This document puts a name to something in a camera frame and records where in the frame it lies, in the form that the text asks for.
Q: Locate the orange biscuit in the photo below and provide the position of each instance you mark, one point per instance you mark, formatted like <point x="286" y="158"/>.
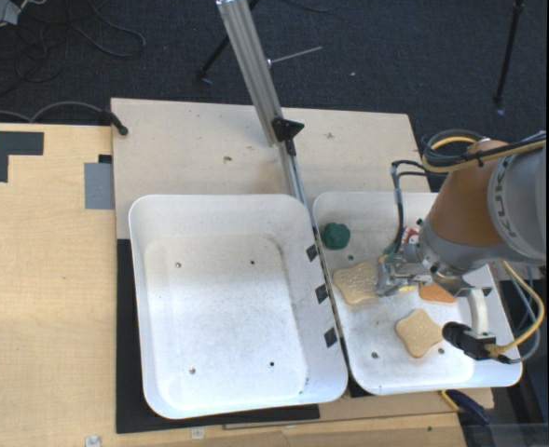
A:
<point x="435" y="293"/>

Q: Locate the black cylinder on white bracket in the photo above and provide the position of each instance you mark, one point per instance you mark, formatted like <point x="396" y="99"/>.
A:
<point x="465" y="338"/>

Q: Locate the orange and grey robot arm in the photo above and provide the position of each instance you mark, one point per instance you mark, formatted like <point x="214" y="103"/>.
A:
<point x="484" y="203"/>

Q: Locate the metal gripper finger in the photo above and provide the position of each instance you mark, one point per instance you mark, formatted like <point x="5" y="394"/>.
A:
<point x="383" y="283"/>

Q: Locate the green broccoli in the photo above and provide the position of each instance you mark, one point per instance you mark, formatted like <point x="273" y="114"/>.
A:
<point x="335" y="236"/>

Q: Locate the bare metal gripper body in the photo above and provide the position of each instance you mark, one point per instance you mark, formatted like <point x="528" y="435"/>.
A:
<point x="407" y="268"/>

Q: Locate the white plastic tray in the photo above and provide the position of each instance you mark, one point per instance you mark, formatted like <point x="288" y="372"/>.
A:
<point x="223" y="305"/>
<point x="381" y="361"/>

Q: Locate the pale wood board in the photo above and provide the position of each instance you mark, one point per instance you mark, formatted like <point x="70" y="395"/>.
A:
<point x="199" y="152"/>

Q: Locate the tan toast bread slice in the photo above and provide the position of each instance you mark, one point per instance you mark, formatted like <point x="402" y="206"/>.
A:
<point x="418" y="332"/>
<point x="354" y="284"/>

